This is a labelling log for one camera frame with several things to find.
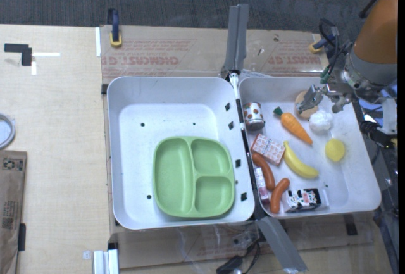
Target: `small can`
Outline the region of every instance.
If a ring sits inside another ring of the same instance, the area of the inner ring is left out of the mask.
[[[243,116],[246,128],[251,131],[257,131],[265,126],[261,105],[258,102],[249,102],[243,105]]]

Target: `yellow lemon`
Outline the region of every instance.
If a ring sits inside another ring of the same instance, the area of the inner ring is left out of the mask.
[[[336,138],[330,139],[325,146],[325,154],[333,161],[340,161],[345,152],[343,142]]]

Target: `plastic banana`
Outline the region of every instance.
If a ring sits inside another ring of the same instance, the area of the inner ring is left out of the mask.
[[[306,178],[313,178],[319,175],[319,172],[315,168],[310,167],[307,164],[304,164],[297,157],[295,152],[290,148],[288,141],[284,141],[284,147],[285,147],[284,160],[292,171]]]

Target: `tape roll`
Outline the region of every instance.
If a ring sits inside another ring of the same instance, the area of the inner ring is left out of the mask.
[[[3,142],[0,142],[0,149],[3,149],[5,147],[7,147],[11,141],[13,141],[14,136],[15,136],[15,126],[14,126],[13,121],[11,121],[11,119],[8,116],[6,116],[2,113],[0,113],[0,121],[5,121],[10,127],[10,133],[8,134],[6,140]]]

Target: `green plate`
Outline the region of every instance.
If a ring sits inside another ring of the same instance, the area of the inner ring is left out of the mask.
[[[209,218],[227,212],[235,199],[228,149],[202,137],[170,137],[155,149],[153,190],[168,215]]]

